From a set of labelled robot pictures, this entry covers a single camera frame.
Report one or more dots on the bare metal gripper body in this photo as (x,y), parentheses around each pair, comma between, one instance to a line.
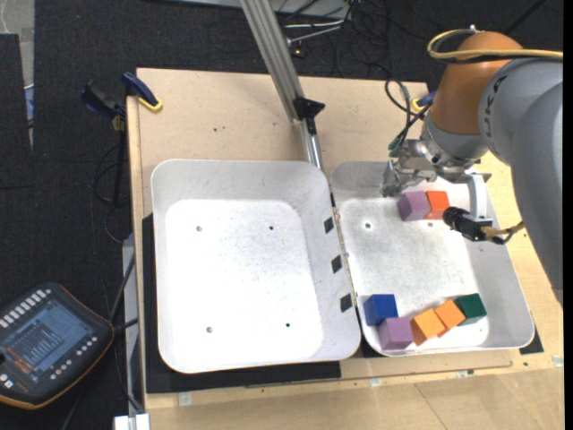
(423,159)

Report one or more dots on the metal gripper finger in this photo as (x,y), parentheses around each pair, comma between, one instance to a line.
(387,182)
(402,183)

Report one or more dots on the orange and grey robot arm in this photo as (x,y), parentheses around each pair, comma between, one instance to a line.
(519,119)

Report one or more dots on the purple cube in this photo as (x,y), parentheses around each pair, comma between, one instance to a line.
(396,333)
(414,206)

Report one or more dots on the orange cube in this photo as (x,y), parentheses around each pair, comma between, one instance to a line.
(439,202)
(450,314)
(426,326)

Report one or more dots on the white plastic tray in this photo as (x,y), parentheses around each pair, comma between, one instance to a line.
(242,267)
(412,262)

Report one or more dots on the blue cube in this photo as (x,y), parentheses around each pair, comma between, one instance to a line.
(380,308)

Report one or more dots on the green cube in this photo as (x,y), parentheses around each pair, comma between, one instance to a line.
(471,308)

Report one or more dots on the pale wood board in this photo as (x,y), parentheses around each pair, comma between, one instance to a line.
(224,119)

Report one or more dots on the black cylinder on white bracket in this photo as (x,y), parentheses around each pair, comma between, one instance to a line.
(467,224)

